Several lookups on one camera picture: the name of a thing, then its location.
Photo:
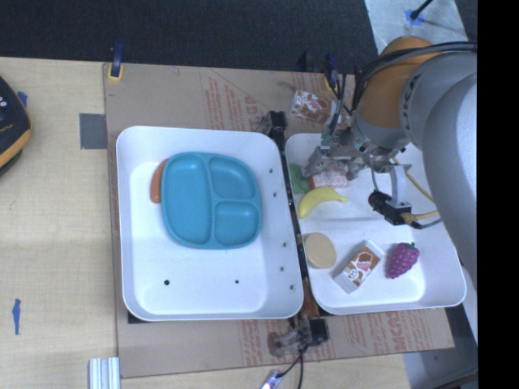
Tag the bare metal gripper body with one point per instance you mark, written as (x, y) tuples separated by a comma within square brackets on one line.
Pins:
[(357, 152)]

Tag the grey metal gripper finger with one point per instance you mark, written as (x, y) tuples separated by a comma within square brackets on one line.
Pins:
[(317, 162), (354, 170)]

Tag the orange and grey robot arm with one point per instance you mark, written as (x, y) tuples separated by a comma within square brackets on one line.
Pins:
[(442, 108)]

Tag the white packet with red print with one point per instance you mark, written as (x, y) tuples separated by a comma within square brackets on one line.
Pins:
[(330, 180)]

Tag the green broccoli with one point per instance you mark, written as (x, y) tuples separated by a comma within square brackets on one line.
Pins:
[(298, 182)]

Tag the yellow banana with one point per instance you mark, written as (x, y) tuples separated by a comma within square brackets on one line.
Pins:
[(314, 201)]

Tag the white and brown carton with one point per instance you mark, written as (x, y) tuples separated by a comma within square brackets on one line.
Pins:
[(359, 268), (312, 107)]

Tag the tan round biscuit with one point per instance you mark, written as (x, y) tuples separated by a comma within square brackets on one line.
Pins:
[(320, 250)]

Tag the thin black and white rod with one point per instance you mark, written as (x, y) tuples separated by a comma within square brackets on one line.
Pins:
[(300, 253)]

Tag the purple grapes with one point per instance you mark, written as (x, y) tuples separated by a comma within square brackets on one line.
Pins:
[(401, 259)]

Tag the blue divided plate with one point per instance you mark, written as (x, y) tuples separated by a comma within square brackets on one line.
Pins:
[(194, 201)]

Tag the white plastic tray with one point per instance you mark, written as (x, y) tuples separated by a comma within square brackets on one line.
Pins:
[(389, 294), (202, 282)]

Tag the brown cardboard board red print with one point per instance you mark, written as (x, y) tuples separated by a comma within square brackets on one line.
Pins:
[(170, 95)]

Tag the orange sausage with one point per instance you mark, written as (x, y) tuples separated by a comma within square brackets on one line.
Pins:
[(155, 189)]

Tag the black cylinder on white bracket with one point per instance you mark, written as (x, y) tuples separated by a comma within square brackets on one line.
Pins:
[(391, 207)]

